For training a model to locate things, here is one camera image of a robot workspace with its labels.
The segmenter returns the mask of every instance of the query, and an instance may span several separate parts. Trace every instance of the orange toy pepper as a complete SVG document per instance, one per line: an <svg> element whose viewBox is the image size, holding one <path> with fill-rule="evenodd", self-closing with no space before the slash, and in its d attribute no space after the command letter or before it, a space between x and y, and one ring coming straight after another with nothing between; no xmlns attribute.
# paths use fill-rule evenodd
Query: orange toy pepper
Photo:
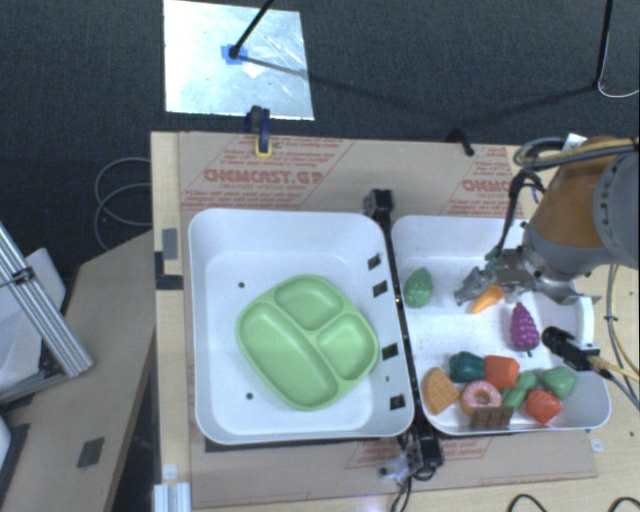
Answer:
<svg viewBox="0 0 640 512"><path fill-rule="evenodd" d="M515 388L520 365L512 357L487 356L484 358L484 380L498 389Z"/></svg>
<svg viewBox="0 0 640 512"><path fill-rule="evenodd" d="M546 424L560 414L562 405L560 400L551 393L541 389L534 389L527 397L526 411L536 421Z"/></svg>
<svg viewBox="0 0 640 512"><path fill-rule="evenodd" d="M502 287L497 284L492 284L491 286L489 286L489 288L487 288L478 296L476 303L471 308L471 312L474 315L476 313L480 313L480 311L495 304L503 297L504 297L504 292L502 291Z"/></svg>

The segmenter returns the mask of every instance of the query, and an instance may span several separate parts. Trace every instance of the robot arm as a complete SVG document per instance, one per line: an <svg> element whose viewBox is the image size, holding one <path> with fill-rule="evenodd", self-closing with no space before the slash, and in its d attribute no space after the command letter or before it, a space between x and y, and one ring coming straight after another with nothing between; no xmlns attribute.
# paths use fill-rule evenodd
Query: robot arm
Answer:
<svg viewBox="0 0 640 512"><path fill-rule="evenodd" d="M547 149L549 139L542 142L538 149ZM487 255L484 270L474 268L456 292L458 304L477 297L492 283L506 292L537 290L559 304L571 304L579 297L571 286L577 276L600 265L638 268L637 139L629 143L594 138L579 151L552 158L530 157L533 148L535 142L516 154L516 163L523 170L514 178L515 190L510 191L503 237ZM541 188L534 173L563 160L567 163L551 181L525 229L522 245L503 250L524 179L531 178L532 186Z"/></svg>

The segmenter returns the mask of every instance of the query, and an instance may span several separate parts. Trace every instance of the purple toy grapes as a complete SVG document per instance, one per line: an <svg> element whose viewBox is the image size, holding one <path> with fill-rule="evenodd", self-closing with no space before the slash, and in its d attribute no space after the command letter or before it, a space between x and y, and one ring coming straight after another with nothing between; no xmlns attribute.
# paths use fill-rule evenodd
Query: purple toy grapes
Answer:
<svg viewBox="0 0 640 512"><path fill-rule="evenodd" d="M526 350L529 352L540 343L540 334L536 329L536 324L531 314L521 302L516 304L511 317L511 342L516 350Z"/></svg>

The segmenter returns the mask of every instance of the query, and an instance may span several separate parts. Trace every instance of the green divided plate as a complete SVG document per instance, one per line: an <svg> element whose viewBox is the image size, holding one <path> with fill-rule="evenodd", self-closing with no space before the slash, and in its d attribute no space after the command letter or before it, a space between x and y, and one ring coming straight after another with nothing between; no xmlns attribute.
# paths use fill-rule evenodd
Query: green divided plate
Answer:
<svg viewBox="0 0 640 512"><path fill-rule="evenodd" d="M298 275L266 291L238 317L242 353L296 409L335 402L369 373L378 340L360 311L326 279Z"/></svg>

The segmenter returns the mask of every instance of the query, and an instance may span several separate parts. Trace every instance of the toy donut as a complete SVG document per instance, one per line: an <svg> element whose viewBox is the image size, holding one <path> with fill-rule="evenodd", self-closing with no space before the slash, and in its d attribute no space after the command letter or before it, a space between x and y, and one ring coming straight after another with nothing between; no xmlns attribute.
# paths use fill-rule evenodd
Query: toy donut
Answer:
<svg viewBox="0 0 640 512"><path fill-rule="evenodd" d="M502 397L498 388L485 380L469 382L462 390L460 406L467 416L473 415L473 410L478 407L500 407Z"/></svg>

